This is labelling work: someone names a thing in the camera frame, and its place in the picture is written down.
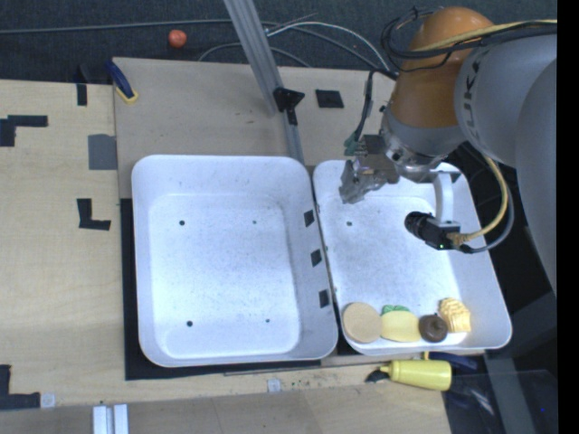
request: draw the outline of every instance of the black bracket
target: black bracket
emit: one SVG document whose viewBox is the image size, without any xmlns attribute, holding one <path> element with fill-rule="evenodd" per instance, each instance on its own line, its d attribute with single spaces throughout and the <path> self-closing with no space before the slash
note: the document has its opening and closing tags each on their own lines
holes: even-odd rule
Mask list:
<svg viewBox="0 0 579 434">
<path fill-rule="evenodd" d="M 305 96 L 305 93 L 284 89 L 283 87 L 278 87 L 273 91 L 273 98 L 275 98 L 275 102 L 278 105 L 278 110 L 280 112 L 286 111 L 289 123 L 292 126 L 297 126 L 298 124 L 295 107 Z"/>
</svg>

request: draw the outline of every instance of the round cracker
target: round cracker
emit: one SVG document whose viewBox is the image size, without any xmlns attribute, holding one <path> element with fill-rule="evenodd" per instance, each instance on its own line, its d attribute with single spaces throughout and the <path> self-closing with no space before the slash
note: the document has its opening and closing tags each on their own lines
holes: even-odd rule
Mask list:
<svg viewBox="0 0 579 434">
<path fill-rule="evenodd" d="M 344 309 L 342 324 L 346 335 L 360 344 L 369 344 L 380 338 L 382 319 L 369 304 L 353 302 Z"/>
</svg>

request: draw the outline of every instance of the wooden table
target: wooden table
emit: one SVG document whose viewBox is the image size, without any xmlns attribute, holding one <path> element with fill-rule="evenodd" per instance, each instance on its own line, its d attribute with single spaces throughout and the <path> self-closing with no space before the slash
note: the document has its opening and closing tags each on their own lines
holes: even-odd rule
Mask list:
<svg viewBox="0 0 579 434">
<path fill-rule="evenodd" d="M 118 60 L 121 67 L 131 62 Z M 264 402 L 259 397 L 267 396 L 267 381 L 276 378 L 287 402 L 278 404 L 281 408 L 275 410 L 287 408 L 288 403 L 297 404 L 301 407 L 298 412 L 304 410 L 313 416 L 320 432 L 346 432 L 332 427 L 351 429 L 352 423 L 358 427 L 365 422 L 375 426 L 376 432 L 384 426 L 382 423 L 394 429 L 396 422 L 402 423 L 401 428 L 406 423 L 422 427 L 421 432 L 425 426 L 430 432 L 450 432 L 438 392 L 394 382 L 364 384 L 376 368 L 372 359 L 332 355 L 316 369 L 125 380 L 119 199 L 130 197 L 127 175 L 131 163 L 152 152 L 284 153 L 283 134 L 271 125 L 279 117 L 262 113 L 257 84 L 248 66 L 185 64 L 196 72 L 196 81 L 202 82 L 197 85 L 203 85 L 200 91 L 204 94 L 192 104 L 188 122 L 191 128 L 198 124 L 201 134 L 187 135 L 183 110 L 179 108 L 169 118 L 159 112 L 173 121 L 175 133 L 161 137 L 161 129 L 151 126 L 155 121 L 141 122 L 141 130 L 136 133 L 137 123 L 127 117 L 147 114 L 145 106 L 147 98 L 150 100 L 147 84 L 138 80 L 134 85 L 141 89 L 141 106 L 133 107 L 115 99 L 109 85 L 88 85 L 88 104 L 79 106 L 74 84 L 0 81 L 0 118 L 41 115 L 49 120 L 48 127 L 18 127 L 14 147 L 0 147 L 0 364 L 12 365 L 10 392 L 53 393 L 58 407 L 116 403 L 145 407 L 143 402 L 155 402 L 152 406 L 161 410 L 161 401 L 174 400 L 184 400 L 179 403 L 185 405 L 196 403 L 195 407 L 203 407 L 205 402 L 201 401 L 212 401 L 214 407 L 244 407 L 244 403 L 261 406 Z M 166 67 L 180 71 L 183 66 Z M 341 158 L 342 142 L 359 121 L 366 73 L 300 68 L 282 68 L 281 73 L 286 87 L 310 89 L 298 108 L 306 164 Z M 380 79 L 376 84 L 375 94 L 389 98 L 392 82 Z M 314 89 L 340 90 L 346 108 L 340 115 L 318 110 L 315 95 L 311 94 Z M 229 93 L 213 95 L 218 90 Z M 239 93 L 232 95 L 232 90 Z M 339 120 L 327 120 L 328 115 Z M 377 130 L 378 116 L 368 119 L 367 130 Z M 232 127 L 240 123 L 245 132 L 231 134 Z M 99 134 L 117 137 L 119 171 L 90 169 L 88 137 Z M 152 134 L 153 140 L 142 140 L 143 134 Z M 183 134 L 190 137 L 188 142 L 182 140 Z M 181 145 L 171 147 L 175 142 Z M 108 231 L 79 228 L 80 198 L 92 200 L 93 219 L 111 221 Z M 344 424 L 346 414 L 341 410 L 346 402 L 353 404 L 347 416 L 349 425 Z M 178 404 L 172 407 L 176 412 L 182 410 Z M 67 420 L 73 422 L 75 417 L 84 416 L 79 410 Z M 0 431 L 3 422 L 17 424 L 26 419 L 29 423 L 46 423 L 47 417 L 66 414 L 63 410 L 56 411 L 61 415 L 33 411 L 25 417 L 0 412 Z M 233 412 L 224 409 L 221 418 L 218 416 L 221 431 L 214 432 L 231 432 L 223 427 L 228 411 Z M 145 420 L 146 414 L 155 410 L 149 407 L 141 412 Z M 406 426 L 404 432 L 413 431 Z"/>
</svg>

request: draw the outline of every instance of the white cable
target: white cable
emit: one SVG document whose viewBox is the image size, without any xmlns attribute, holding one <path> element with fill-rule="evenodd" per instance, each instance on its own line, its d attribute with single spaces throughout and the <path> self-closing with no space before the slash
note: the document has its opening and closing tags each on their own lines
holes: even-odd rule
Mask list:
<svg viewBox="0 0 579 434">
<path fill-rule="evenodd" d="M 217 52 L 217 51 L 222 50 L 224 48 L 233 48 L 233 47 L 241 47 L 241 46 L 242 46 L 242 44 L 240 42 L 224 43 L 223 45 L 217 45 L 213 48 L 210 48 L 206 52 L 203 52 L 201 54 L 201 56 L 199 56 L 199 58 L 197 58 L 197 61 L 204 61 L 204 59 L 207 56 L 209 56 L 211 53 Z M 276 53 L 282 54 L 284 56 L 287 56 L 288 58 L 292 59 L 293 61 L 297 62 L 298 64 L 301 64 L 304 68 L 311 68 L 310 64 L 306 63 L 301 58 L 298 58 L 297 56 L 295 56 L 289 52 L 286 52 L 280 48 L 275 48 L 275 47 L 270 47 L 270 49 L 272 52 L 276 52 Z"/>
<path fill-rule="evenodd" d="M 378 52 L 378 50 L 374 47 L 373 44 L 371 44 L 367 39 L 365 39 L 362 35 L 360 35 L 359 33 L 355 33 L 354 31 L 351 31 L 350 29 L 347 29 L 346 27 L 342 27 L 339 25 L 335 25 L 335 24 L 328 24 L 328 23 L 321 23 L 318 21 L 303 21 L 300 23 L 294 23 L 294 24 L 288 24 L 285 25 L 284 27 L 281 27 L 280 29 L 277 29 L 275 31 L 270 31 L 269 29 L 265 29 L 265 34 L 268 37 L 272 37 L 273 35 L 277 35 L 279 33 L 283 33 L 285 31 L 287 31 L 288 29 L 291 29 L 293 27 L 299 27 L 299 26 L 303 26 L 303 25 L 320 25 L 323 27 L 329 27 L 331 29 L 338 29 L 339 31 L 344 31 L 346 33 L 349 33 L 351 35 L 354 35 L 357 39 L 361 40 L 362 42 L 364 42 L 368 48 L 370 48 L 370 50 L 372 50 L 372 52 L 376 55 L 376 57 L 378 58 L 378 60 L 380 60 L 380 62 L 382 63 L 382 65 L 384 66 L 384 68 L 387 71 L 390 71 L 391 68 L 390 66 L 388 66 L 388 64 L 386 63 L 386 61 L 384 60 L 384 58 L 380 55 L 380 53 Z"/>
</svg>

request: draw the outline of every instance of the black cable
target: black cable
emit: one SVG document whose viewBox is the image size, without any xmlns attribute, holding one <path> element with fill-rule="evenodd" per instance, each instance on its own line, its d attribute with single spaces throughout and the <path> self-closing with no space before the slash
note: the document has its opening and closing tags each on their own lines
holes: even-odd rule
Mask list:
<svg viewBox="0 0 579 434">
<path fill-rule="evenodd" d="M 394 34 L 397 33 L 405 25 L 423 19 L 438 11 L 437 9 L 419 9 L 414 7 L 405 15 L 393 19 L 390 23 L 384 26 L 380 37 L 380 44 L 386 52 L 388 58 L 393 65 L 400 71 L 405 71 L 394 60 L 423 60 L 433 58 L 439 55 L 445 55 L 441 62 L 432 66 L 424 66 L 407 71 L 417 71 L 426 69 L 435 69 L 441 67 L 451 56 L 453 52 L 458 50 L 466 50 L 480 46 L 486 46 L 492 43 L 507 42 L 516 39 L 522 39 L 537 35 L 548 35 L 557 32 L 556 22 L 550 21 L 526 21 L 519 24 L 510 25 L 505 28 L 497 29 L 491 33 L 484 33 L 477 35 L 473 40 L 465 40 L 456 42 L 451 46 L 441 47 L 430 50 L 411 51 L 399 49 L 395 45 Z"/>
<path fill-rule="evenodd" d="M 368 117 L 368 114 L 370 112 L 370 108 L 372 106 L 372 78 L 374 76 L 375 73 L 380 73 L 382 75 L 384 75 L 385 77 L 392 79 L 392 73 L 384 70 L 384 69 L 372 69 L 368 72 L 368 79 L 365 83 L 365 89 L 364 89 L 364 106 L 362 107 L 362 117 L 360 118 L 360 122 L 358 124 L 358 126 L 356 127 L 356 130 L 354 131 L 354 140 L 357 142 L 360 139 L 360 136 L 362 135 L 362 131 L 364 130 L 364 124 L 365 124 L 365 120 Z"/>
</svg>

